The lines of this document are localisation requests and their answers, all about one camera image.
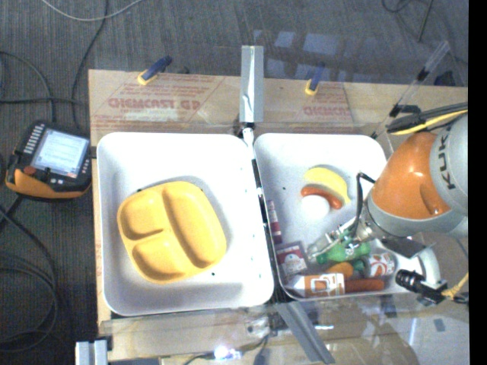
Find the tin can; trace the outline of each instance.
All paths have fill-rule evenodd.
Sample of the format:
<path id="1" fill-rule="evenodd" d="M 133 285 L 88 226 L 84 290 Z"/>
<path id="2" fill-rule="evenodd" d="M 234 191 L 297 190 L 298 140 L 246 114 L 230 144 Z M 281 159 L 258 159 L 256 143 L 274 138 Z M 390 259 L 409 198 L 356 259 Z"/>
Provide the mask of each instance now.
<path id="1" fill-rule="evenodd" d="M 366 278 L 390 276 L 396 270 L 396 261 L 389 252 L 363 255 L 360 260 L 364 263 Z"/>

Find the yellow divided plate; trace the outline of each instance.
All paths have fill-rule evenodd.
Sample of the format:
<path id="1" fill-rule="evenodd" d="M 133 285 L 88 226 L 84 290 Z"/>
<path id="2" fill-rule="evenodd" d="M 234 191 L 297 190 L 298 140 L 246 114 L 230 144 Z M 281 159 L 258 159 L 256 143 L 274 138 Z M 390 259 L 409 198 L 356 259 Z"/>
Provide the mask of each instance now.
<path id="1" fill-rule="evenodd" d="M 166 182 L 129 196 L 119 207 L 117 222 L 133 265 L 156 284 L 210 269 L 227 249 L 210 201 L 186 181 Z"/>

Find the green bottle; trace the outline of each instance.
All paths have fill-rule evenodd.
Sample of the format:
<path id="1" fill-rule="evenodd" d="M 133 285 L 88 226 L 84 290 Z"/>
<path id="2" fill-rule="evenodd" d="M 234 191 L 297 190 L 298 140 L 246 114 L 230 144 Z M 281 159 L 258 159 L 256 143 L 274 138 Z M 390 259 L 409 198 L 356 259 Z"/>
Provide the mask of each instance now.
<path id="1" fill-rule="evenodd" d="M 357 259 L 371 252 L 371 245 L 369 242 L 361 243 L 358 247 L 350 249 L 345 247 L 342 243 L 337 243 L 327 252 L 317 256 L 319 264 L 326 264 L 327 262 L 344 262 Z"/>

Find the carrot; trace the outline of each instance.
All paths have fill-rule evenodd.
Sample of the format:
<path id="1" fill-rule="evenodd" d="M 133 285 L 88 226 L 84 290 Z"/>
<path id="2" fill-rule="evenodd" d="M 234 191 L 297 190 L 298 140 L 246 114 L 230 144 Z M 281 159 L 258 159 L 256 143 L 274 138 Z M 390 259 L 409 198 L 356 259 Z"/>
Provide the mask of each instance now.
<path id="1" fill-rule="evenodd" d="M 353 275 L 353 266 L 347 261 L 339 262 L 325 270 L 325 273 L 343 273 L 343 277 L 347 279 Z"/>
<path id="2" fill-rule="evenodd" d="M 357 280 L 347 280 L 345 282 L 345 293 L 368 292 L 373 290 L 383 290 L 385 283 L 379 278 L 358 278 Z"/>
<path id="3" fill-rule="evenodd" d="M 324 189 L 317 188 L 316 186 L 305 186 L 301 190 L 301 196 L 306 197 L 309 195 L 318 195 L 321 196 L 322 198 L 325 198 L 329 206 L 331 208 L 335 208 L 336 210 L 339 210 L 341 207 L 343 207 L 343 203 L 340 201 L 339 198 L 334 196 L 332 193 L 325 191 Z"/>

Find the yellow cable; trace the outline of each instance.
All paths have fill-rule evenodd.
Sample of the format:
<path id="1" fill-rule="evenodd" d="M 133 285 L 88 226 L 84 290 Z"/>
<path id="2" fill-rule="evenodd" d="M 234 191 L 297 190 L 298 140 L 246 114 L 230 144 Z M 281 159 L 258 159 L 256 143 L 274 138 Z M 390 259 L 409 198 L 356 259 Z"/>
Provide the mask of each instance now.
<path id="1" fill-rule="evenodd" d="M 454 113 L 447 113 L 445 115 L 441 115 L 441 116 L 438 116 L 436 118 L 429 119 L 421 125 L 415 125 L 414 127 L 410 128 L 410 129 L 401 130 L 398 132 L 392 132 L 391 134 L 392 135 L 405 135 L 405 134 L 410 134 L 412 132 L 417 132 L 418 130 L 423 130 L 426 127 L 429 127 L 430 125 L 434 125 L 435 123 L 441 122 L 442 120 L 445 120 L 445 119 L 448 119 L 448 118 L 451 118 L 451 117 L 454 117 L 457 115 L 461 115 L 462 113 L 466 113 L 466 112 L 468 112 L 467 109 L 462 109 L 461 111 L 456 111 Z"/>
<path id="2" fill-rule="evenodd" d="M 467 282 L 469 279 L 469 272 L 466 273 L 466 275 L 460 280 L 460 282 L 457 285 L 454 285 L 451 289 L 446 289 L 441 294 L 443 296 L 449 297 L 450 300 L 452 300 L 455 295 L 458 293 L 458 291 L 462 288 L 462 286 Z"/>

